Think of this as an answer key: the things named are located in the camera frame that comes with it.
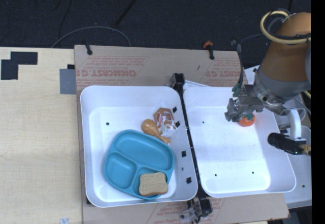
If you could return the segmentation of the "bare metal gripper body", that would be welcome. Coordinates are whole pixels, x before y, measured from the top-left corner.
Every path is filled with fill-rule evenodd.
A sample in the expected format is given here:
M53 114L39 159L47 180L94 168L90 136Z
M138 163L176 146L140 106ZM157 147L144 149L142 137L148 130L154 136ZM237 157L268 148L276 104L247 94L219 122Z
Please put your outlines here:
M285 98L273 94L262 84L236 84L233 87L233 115L260 113L264 109L280 115L286 110L285 102Z

